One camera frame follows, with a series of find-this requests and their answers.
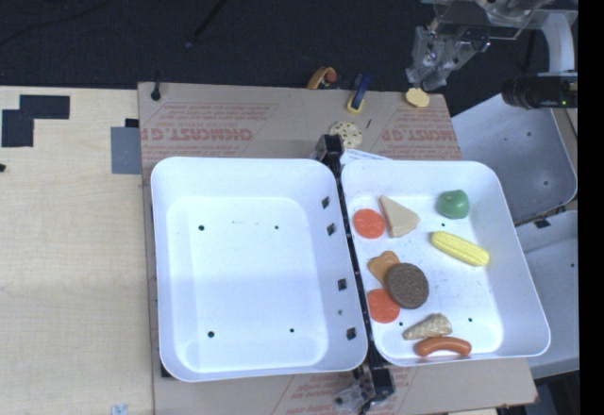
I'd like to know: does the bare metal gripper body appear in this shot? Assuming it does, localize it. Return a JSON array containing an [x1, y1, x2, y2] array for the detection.
[[434, 0, 549, 57]]

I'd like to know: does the small yellow toy food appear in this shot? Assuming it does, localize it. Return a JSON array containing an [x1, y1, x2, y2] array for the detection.
[[405, 87, 431, 108]]

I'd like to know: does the beige chocolate chip cookie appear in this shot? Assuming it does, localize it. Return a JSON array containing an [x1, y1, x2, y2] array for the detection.
[[328, 121, 364, 151]]

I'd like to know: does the white paper label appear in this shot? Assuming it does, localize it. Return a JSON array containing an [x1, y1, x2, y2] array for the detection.
[[339, 148, 394, 165]]

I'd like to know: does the beige cheese wedge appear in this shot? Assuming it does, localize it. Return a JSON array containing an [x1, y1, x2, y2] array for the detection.
[[377, 194, 421, 240]]

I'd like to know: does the brown cardboard board red print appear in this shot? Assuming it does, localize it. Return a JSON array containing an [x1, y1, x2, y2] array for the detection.
[[136, 81, 540, 415]]

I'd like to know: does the yellow corn cob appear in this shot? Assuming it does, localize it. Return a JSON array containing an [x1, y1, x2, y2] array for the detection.
[[430, 230, 491, 268]]

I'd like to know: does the brown round biscuit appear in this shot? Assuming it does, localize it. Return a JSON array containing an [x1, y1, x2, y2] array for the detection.
[[383, 262, 430, 310]]

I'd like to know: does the white plastic tray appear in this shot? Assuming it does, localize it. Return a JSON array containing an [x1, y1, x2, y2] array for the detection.
[[149, 156, 369, 383], [340, 159, 552, 368]]

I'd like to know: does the orange sausage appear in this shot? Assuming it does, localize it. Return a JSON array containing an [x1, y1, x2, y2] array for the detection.
[[413, 336, 473, 358]]

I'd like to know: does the black cylinder on white bracket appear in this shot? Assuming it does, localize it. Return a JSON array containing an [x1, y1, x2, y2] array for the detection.
[[500, 11, 579, 110]]

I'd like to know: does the black block with wires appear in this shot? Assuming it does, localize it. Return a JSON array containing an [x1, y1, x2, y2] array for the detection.
[[311, 134, 345, 165], [361, 363, 395, 407]]

